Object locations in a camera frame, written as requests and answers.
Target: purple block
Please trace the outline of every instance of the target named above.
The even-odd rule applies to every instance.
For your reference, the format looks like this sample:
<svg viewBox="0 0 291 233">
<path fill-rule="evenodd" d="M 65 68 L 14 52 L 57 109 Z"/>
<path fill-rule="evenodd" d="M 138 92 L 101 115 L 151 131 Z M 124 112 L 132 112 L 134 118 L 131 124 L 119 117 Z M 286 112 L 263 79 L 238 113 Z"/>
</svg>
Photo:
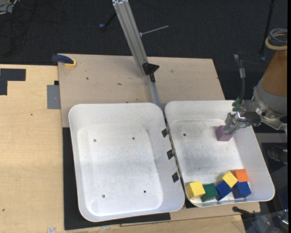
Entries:
<svg viewBox="0 0 291 233">
<path fill-rule="evenodd" d="M 229 141 L 233 137 L 232 134 L 225 134 L 223 125 L 220 125 L 216 129 L 215 134 L 217 135 L 218 141 Z"/>
</svg>

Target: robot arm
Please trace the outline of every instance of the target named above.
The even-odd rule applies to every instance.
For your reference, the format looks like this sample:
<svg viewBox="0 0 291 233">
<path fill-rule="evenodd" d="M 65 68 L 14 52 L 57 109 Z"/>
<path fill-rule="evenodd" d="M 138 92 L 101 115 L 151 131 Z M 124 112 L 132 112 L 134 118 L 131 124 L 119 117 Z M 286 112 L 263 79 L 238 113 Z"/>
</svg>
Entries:
<svg viewBox="0 0 291 233">
<path fill-rule="evenodd" d="M 276 32 L 275 37 L 284 35 L 283 29 Z M 282 121 L 287 115 L 287 43 L 279 47 L 271 45 L 272 34 L 274 35 L 274 30 L 265 44 L 277 51 L 254 88 L 252 99 L 236 101 L 236 112 L 228 113 L 224 127 L 226 134 L 234 134 L 241 128 L 258 126 L 262 122 L 276 130 L 287 132 L 287 124 Z"/>
</svg>

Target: green block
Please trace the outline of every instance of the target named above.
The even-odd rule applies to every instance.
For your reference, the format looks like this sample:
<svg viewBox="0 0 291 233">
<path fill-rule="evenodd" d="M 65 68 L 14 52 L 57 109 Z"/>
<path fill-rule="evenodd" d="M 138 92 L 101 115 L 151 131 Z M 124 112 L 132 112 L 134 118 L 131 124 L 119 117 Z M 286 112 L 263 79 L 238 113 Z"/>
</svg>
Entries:
<svg viewBox="0 0 291 233">
<path fill-rule="evenodd" d="M 205 185 L 203 185 L 203 187 L 204 187 L 204 190 L 206 192 L 205 195 L 200 197 L 203 202 L 210 200 L 210 199 L 213 199 L 214 197 L 219 195 L 214 183 L 205 184 Z"/>
</svg>

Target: black marking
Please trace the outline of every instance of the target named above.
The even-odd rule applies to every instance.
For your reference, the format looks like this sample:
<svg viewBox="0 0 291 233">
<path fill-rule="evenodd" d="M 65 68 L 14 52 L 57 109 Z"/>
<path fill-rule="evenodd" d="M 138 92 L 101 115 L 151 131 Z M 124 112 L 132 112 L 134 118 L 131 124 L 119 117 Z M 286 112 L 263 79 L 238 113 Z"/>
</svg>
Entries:
<svg viewBox="0 0 291 233">
<path fill-rule="evenodd" d="M 7 95 L 8 81 L 25 81 L 26 69 L 0 69 L 0 95 Z"/>
<path fill-rule="evenodd" d="M 170 160 L 174 156 L 173 150 L 169 150 L 167 152 L 167 156 L 168 156 L 168 159 Z"/>
<path fill-rule="evenodd" d="M 164 129 L 164 130 L 162 131 L 162 134 L 163 134 L 163 137 L 166 137 L 166 136 L 168 135 L 168 131 L 167 131 L 167 129 Z"/>
<path fill-rule="evenodd" d="M 179 179 L 179 176 L 178 176 L 177 172 L 175 172 L 172 177 L 173 177 L 174 183 Z"/>
</svg>

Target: cube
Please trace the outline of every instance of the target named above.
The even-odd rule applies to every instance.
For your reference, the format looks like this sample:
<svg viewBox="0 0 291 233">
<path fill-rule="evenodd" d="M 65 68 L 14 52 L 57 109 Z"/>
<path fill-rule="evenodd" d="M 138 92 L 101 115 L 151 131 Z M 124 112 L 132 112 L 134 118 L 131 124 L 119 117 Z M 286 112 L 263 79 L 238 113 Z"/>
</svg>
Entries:
<svg viewBox="0 0 291 233">
<path fill-rule="evenodd" d="M 185 189 L 190 200 L 199 198 L 206 193 L 201 181 L 191 182 L 185 186 Z"/>
<path fill-rule="evenodd" d="M 232 188 L 238 180 L 231 171 L 228 171 L 221 179 L 217 181 L 217 183 L 220 183 L 221 181 L 225 181 L 228 186 Z"/>
<path fill-rule="evenodd" d="M 233 137 L 232 134 L 225 134 L 223 125 L 220 125 L 216 129 L 215 134 L 217 136 L 218 141 L 229 141 Z"/>
<path fill-rule="evenodd" d="M 232 189 L 229 187 L 229 185 L 225 181 L 221 181 L 216 185 L 217 191 L 218 191 L 218 196 L 216 196 L 216 200 L 221 200 L 223 199 L 227 194 L 229 194 Z"/>
<path fill-rule="evenodd" d="M 203 202 L 205 202 L 207 200 L 211 200 L 219 195 L 217 188 L 215 188 L 214 183 L 205 184 L 205 185 L 203 185 L 203 187 L 204 187 L 205 192 L 206 192 L 203 196 L 200 197 L 200 199 Z"/>
<path fill-rule="evenodd" d="M 246 169 L 237 169 L 233 171 L 234 176 L 238 182 L 247 182 L 249 181 L 249 176 Z"/>
<path fill-rule="evenodd" d="M 246 198 L 251 194 L 248 182 L 237 182 L 232 188 L 235 199 Z"/>
</svg>

